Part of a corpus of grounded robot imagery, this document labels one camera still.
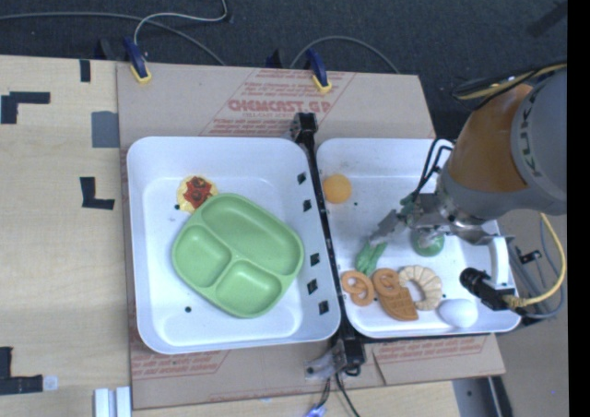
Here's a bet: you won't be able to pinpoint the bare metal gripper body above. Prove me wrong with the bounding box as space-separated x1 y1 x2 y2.
398 192 467 235

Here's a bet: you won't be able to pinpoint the green round toy food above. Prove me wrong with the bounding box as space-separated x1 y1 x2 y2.
410 227 447 258

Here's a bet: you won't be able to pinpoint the green pea pods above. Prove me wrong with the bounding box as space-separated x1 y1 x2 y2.
353 239 389 278

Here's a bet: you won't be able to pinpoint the orange pretzel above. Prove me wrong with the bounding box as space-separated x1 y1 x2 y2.
372 267 403 299
340 269 376 307

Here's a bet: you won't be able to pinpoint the thin black rod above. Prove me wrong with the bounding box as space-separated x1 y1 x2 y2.
301 137 354 343

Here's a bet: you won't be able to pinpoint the white plastic tray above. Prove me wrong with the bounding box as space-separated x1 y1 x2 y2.
125 135 343 355
315 137 524 340

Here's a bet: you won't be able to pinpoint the orange round biscuit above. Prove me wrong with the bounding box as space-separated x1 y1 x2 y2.
321 173 353 205

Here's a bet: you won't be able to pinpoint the brown waffle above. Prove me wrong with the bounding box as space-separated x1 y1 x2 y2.
379 286 419 322

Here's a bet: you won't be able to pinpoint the white egg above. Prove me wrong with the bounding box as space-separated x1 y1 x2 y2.
437 297 479 329

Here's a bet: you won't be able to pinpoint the green divided plate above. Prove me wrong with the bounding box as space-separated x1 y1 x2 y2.
171 192 306 320

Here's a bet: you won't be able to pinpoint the yellow and red pizza slice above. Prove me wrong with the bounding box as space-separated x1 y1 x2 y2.
175 174 219 215

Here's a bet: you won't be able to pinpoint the brown cardboard board red print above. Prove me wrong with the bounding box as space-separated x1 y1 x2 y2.
114 62 507 411

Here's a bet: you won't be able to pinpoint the black cylinder on white bracket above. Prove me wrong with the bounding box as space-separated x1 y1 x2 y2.
458 234 518 313

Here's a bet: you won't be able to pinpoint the black block with thin wires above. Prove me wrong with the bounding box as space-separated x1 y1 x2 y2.
289 112 320 145
337 336 368 374

